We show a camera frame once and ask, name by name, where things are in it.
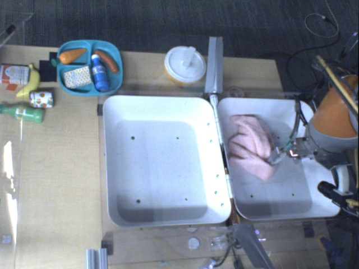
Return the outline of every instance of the table surface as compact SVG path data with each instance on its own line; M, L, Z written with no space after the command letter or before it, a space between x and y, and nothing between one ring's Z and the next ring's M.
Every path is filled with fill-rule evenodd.
M48 60L49 52L56 51L57 48L7 45L0 49L0 61L33 63L38 68L40 60ZM186 95L186 90L165 77L164 54L121 52L121 56L124 78L120 94ZM225 89L282 92L274 61L224 58L223 69ZM98 104L104 98L70 95L55 82L42 82L40 88L54 95L54 107L45 110L42 124L24 123L21 128L17 120L0 115L0 146L12 142L14 176L19 180L21 175L16 254L14 243L2 244L0 267L14 268L16 262L16 268L84 268L86 250L99 249L101 241L108 238L121 244L117 254L109 256L110 268L144 268L143 262L146 268L199 268L208 257L224 254L223 249L211 251L208 244L210 238L225 233L226 228L141 230L113 225L106 213L102 118L97 115ZM188 94L197 95L198 90ZM19 102L25 101L17 100L14 92L0 84L0 103ZM0 198L2 210L4 197ZM0 232L5 234L11 227L3 217L0 216ZM275 265L284 260L289 267L308 262L316 262L321 268L328 265L317 242L308 243L297 223L260 226L269 235L275 231L276 236L281 236L264 244L268 250L276 248L275 257L271 257ZM320 221L314 228L317 233L326 233ZM198 250L188 248L192 236L200 241ZM240 254L246 268L251 268L244 252Z

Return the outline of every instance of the blue bottle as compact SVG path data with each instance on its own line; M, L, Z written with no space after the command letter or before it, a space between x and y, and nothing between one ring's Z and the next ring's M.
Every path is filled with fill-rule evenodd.
M94 54L91 56L91 60L93 63L92 67L92 75L95 82L95 88L96 90L100 92L106 92L109 89L107 75L106 75L106 69L104 66L102 66L100 62L100 56L97 54Z

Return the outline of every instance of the wooden stick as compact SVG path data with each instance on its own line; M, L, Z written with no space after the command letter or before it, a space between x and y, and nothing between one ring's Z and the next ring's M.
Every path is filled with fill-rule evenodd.
M326 70L329 78L335 85L335 88L342 94L342 96L346 99L348 104L353 108L353 110L358 114L358 105L353 101L352 97L349 96L348 92L344 89L343 85L340 83L338 78L335 76L335 74L332 72L332 70L328 67L328 65L325 63L323 58L321 56L316 56L317 60L321 64L321 66Z

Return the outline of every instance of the carrot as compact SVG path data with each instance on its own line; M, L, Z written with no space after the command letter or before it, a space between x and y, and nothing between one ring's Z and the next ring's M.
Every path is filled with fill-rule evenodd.
M112 73L115 74L118 72L118 67L117 67L116 63L108 54L106 54L105 52L102 52L101 50L95 50L94 54L97 54L98 56L100 56L100 59L106 63L106 65L109 67L109 69Z
M56 66L59 63L70 64L86 52L86 48L79 48L62 52L57 59L52 59L51 64Z

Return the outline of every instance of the pink towel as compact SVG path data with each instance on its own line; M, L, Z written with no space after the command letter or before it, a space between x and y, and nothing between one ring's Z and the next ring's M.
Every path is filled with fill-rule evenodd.
M276 168L265 161L273 149L268 127L262 120L248 115L233 115L231 122L238 125L238 135L229 141L229 164L267 180Z

